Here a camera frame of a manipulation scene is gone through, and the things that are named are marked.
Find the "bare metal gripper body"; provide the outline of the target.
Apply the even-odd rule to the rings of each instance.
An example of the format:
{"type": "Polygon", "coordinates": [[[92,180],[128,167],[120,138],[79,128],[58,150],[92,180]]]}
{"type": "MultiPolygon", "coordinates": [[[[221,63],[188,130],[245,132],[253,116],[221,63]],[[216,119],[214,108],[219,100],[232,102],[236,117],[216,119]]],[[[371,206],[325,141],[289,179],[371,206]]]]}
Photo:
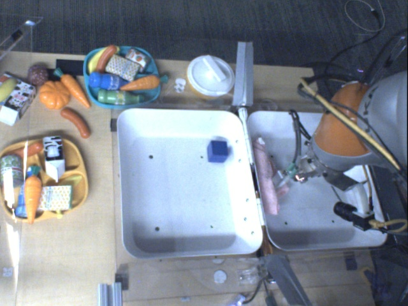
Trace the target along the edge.
{"type": "Polygon", "coordinates": [[[317,159],[305,156],[298,163],[295,179],[306,182],[308,179],[321,177],[323,173],[324,167],[317,159]]]}

